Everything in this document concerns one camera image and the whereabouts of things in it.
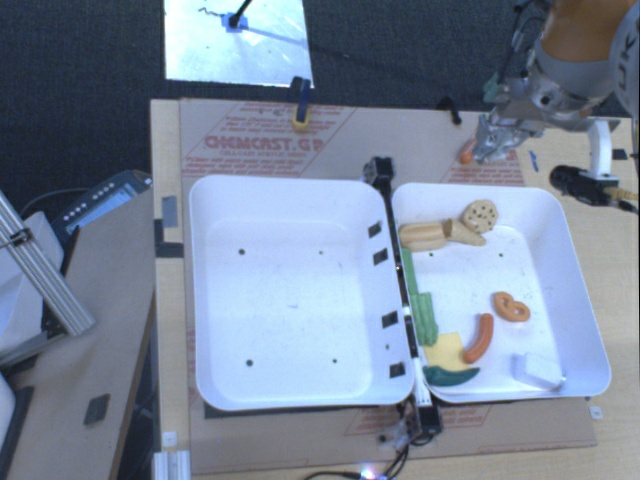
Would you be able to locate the thin black and white rod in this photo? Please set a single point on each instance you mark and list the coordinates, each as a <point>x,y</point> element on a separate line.
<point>400,268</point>

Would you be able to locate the yellow cheese slice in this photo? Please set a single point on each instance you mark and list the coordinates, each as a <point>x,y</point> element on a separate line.
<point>445,353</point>

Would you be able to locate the green vegetable stalk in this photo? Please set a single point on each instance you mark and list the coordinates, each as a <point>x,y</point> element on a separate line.
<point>424,318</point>

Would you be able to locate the brown cardboard board red print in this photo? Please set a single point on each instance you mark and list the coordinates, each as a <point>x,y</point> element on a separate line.
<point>280,143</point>

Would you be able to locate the long orange sausage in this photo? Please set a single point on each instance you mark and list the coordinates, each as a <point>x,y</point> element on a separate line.
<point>480,340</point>

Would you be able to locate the black cylinder on white bracket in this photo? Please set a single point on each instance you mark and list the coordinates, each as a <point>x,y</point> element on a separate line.
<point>580,183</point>

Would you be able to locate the small orange sausage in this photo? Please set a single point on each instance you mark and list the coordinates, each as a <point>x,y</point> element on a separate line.
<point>467,152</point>

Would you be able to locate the tan biscuit with holes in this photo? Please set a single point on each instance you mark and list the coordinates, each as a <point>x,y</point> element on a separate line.
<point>480,214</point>

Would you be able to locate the tan bread roll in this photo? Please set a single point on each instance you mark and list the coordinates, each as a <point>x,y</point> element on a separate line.
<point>421,236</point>

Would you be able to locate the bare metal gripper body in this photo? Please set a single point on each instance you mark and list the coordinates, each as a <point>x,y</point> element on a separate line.
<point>530,105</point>

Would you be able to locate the orange pretzel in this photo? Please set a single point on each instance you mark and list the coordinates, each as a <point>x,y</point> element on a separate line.
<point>511,308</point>

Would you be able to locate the tan bread piece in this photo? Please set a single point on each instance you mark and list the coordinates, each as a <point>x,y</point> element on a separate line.
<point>467,237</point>

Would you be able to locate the dark green pepper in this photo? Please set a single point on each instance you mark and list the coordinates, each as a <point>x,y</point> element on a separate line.
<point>450,376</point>

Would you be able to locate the white plastic tray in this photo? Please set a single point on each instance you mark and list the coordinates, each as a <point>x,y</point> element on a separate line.
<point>290,293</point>
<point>500,278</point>

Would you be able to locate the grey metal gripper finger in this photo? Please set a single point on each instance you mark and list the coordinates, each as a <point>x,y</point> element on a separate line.
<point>509,147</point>
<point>486,140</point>

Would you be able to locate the white rectangular block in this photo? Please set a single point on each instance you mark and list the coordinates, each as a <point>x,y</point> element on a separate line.
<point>537,370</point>

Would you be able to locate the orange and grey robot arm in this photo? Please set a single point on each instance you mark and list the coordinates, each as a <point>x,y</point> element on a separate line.
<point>580,23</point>

